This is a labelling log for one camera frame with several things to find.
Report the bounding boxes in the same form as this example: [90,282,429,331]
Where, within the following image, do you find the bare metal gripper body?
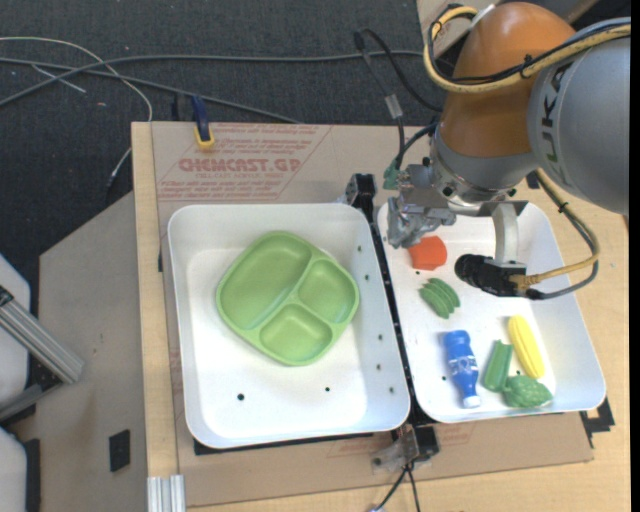
[396,162,517,226]

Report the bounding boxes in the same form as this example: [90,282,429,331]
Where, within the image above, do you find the orange toy pepper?
[408,235,449,272]

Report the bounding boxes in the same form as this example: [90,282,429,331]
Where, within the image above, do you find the green pea pod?
[417,277,462,320]

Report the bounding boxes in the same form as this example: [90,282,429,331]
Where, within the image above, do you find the white plastic tray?
[376,198,608,425]
[166,202,412,450]

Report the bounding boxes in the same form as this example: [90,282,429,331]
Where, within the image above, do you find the brown cardboard board red print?
[149,122,596,507]

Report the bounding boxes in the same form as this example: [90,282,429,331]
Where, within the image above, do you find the blue bottle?
[442,329,483,410]

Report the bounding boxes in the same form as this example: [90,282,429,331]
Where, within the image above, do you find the green divided plate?
[214,229,361,368]

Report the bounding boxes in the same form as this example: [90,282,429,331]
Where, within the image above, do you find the yellow corn cob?
[506,314,547,380]

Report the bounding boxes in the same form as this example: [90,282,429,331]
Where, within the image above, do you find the green celery stick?
[481,339,515,393]

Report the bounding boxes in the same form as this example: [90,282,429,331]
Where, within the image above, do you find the green artichoke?
[501,374,555,410]

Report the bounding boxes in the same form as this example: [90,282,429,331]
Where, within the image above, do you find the black block with thin wires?
[343,172,378,209]
[371,424,441,475]

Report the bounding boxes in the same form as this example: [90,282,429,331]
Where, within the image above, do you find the black cylinder on white bracket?
[453,199,530,300]

